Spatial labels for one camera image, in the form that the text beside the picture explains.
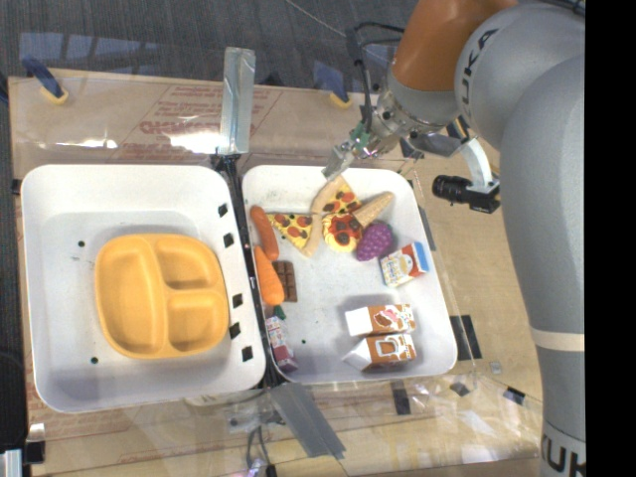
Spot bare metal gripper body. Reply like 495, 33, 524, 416
349, 91, 447, 161

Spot pizza slice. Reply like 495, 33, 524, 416
310, 174, 363, 217
265, 211, 324, 259

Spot beige ice cream cone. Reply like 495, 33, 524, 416
352, 191, 396, 229

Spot round yellow pizza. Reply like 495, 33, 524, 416
321, 212, 365, 254

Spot purple grapes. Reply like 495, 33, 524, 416
355, 222, 396, 262

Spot orange sausage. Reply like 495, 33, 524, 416
248, 205, 281, 262

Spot white carton blue red print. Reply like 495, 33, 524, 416
379, 240, 431, 289

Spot white plastic tray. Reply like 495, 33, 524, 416
19, 163, 267, 414
240, 164, 459, 387

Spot brown chocolate bar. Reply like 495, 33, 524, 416
271, 259, 299, 304

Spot orange carrot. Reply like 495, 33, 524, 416
252, 244, 288, 321

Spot brown white carton pink print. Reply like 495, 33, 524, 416
344, 303, 417, 339

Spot brown cardboard board red print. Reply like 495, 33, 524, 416
7, 67, 544, 477

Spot orange divided plate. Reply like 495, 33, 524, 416
93, 233, 232, 361

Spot black cylinder on white bracket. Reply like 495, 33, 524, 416
431, 136, 502, 216

